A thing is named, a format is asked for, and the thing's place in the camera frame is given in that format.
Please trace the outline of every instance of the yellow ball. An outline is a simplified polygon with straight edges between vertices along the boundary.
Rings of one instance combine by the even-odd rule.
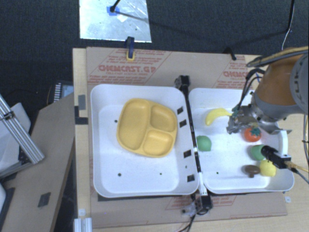
[[[263,160],[260,164],[261,175],[274,177],[276,175],[276,167],[269,160]]]

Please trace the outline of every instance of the brown object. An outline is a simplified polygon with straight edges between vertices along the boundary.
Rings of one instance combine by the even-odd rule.
[[[255,174],[259,174],[261,172],[260,168],[254,165],[246,165],[245,172],[249,174],[249,178],[253,178]]]
[[[262,101],[283,106],[296,104],[290,91],[290,75],[301,56],[281,59],[269,65],[256,89],[256,94]]]

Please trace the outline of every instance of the toy tomato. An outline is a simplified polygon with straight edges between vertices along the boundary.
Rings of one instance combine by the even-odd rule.
[[[249,127],[245,130],[244,136],[248,142],[256,142],[261,138],[261,131],[258,127]]]

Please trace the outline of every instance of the toy banana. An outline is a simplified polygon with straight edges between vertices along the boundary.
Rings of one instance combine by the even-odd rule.
[[[211,110],[205,119],[205,124],[210,126],[213,121],[217,118],[217,117],[221,117],[221,116],[231,116],[232,114],[229,113],[227,110],[225,110],[224,108],[216,108]]]

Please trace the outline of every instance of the sticker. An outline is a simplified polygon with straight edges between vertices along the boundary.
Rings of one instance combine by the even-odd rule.
[[[236,61],[230,60],[212,87],[243,89],[248,72],[245,56],[238,55]]]
[[[78,216],[79,217],[86,216],[86,210],[85,209],[79,209],[78,210]]]
[[[231,196],[214,196],[211,198],[213,206],[232,206],[236,199],[236,195]]]
[[[291,200],[291,198],[290,198],[289,196],[284,197],[284,198],[285,198],[285,202],[286,202],[286,203],[290,203],[290,202],[292,202],[292,200]]]
[[[165,210],[178,210],[192,203],[190,195],[181,197],[172,197]]]
[[[171,52],[134,50],[135,60],[126,60],[126,49],[116,49],[89,75],[88,84],[144,85]]]

